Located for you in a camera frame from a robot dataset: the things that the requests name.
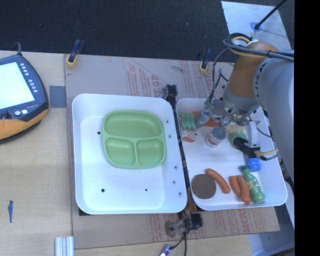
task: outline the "toy can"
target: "toy can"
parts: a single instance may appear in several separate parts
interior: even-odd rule
[[[206,136],[205,143],[211,147],[215,148],[219,145],[219,143],[227,137],[227,133],[225,129],[221,126],[214,127],[211,132]]]

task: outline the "toy sausage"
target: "toy sausage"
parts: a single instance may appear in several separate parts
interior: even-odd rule
[[[230,176],[229,183],[230,183],[230,187],[231,187],[232,191],[235,193],[235,195],[237,197],[241,198],[241,189],[240,189],[239,183],[237,181],[237,177]]]
[[[225,194],[230,193],[231,189],[228,183],[219,173],[217,173],[215,170],[208,168],[205,170],[205,174],[209,175],[211,178],[213,178],[216,181],[216,183],[218,183],[223,193]]]
[[[242,175],[237,175],[235,176],[236,180],[238,181],[240,190],[241,190],[241,200],[246,204],[250,204],[251,197],[250,197],[250,191],[249,191],[249,186],[248,183],[246,181],[246,179],[242,176]]]

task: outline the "black carpet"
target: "black carpet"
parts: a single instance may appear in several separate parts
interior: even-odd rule
[[[281,0],[230,0],[276,6]],[[295,0],[278,9],[295,48]],[[212,49],[211,60],[229,35],[220,0],[7,0],[0,1],[0,50],[16,42],[22,52],[70,53],[76,39],[82,54],[195,60]],[[226,52],[219,61],[233,62]]]

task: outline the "table top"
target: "table top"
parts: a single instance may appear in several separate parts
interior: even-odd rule
[[[16,54],[0,51],[0,58]],[[64,54],[23,52],[49,86],[65,86]],[[54,255],[56,237],[73,235],[66,108],[51,108],[34,130],[0,145],[0,255]],[[12,203],[12,219],[8,206]],[[84,255],[158,255],[166,242],[77,249]],[[171,255],[184,254],[181,243]],[[251,255],[247,235],[187,240],[187,255]]]

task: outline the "green plate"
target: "green plate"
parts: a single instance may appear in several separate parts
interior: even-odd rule
[[[107,114],[102,139],[106,158],[119,168],[154,168],[166,156],[163,125],[148,112],[120,110]]]

